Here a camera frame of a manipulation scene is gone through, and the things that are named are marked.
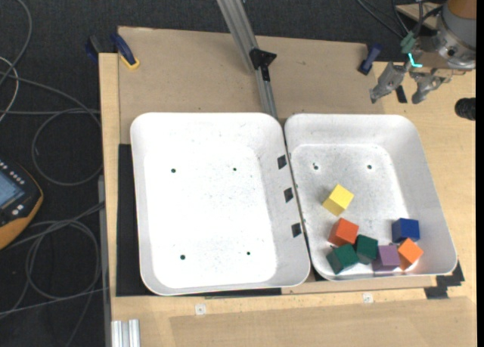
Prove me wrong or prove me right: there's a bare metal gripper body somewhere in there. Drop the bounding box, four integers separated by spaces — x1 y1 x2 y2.
411 32 476 72

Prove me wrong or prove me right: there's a white plastic tray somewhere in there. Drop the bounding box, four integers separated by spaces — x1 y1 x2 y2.
129 111 312 297
283 112 459 283

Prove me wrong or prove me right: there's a yellow cube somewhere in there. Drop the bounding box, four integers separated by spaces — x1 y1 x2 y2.
321 183 355 218

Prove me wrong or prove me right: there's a blue cube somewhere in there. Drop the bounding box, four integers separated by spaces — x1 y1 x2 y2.
390 217 421 244

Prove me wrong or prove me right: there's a red-orange cube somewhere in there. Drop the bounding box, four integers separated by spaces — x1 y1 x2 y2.
327 217 361 248

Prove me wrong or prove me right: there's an orange cube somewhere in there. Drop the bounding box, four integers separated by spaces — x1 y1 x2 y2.
397 237 425 272

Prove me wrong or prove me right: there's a dark green cube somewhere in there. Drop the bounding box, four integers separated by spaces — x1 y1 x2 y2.
325 243 361 276
355 234 380 265

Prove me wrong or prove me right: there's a purple cube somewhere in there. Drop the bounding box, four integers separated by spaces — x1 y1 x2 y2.
371 243 402 273

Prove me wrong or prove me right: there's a brown cardboard board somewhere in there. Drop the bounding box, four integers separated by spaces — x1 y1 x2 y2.
116 25 434 296

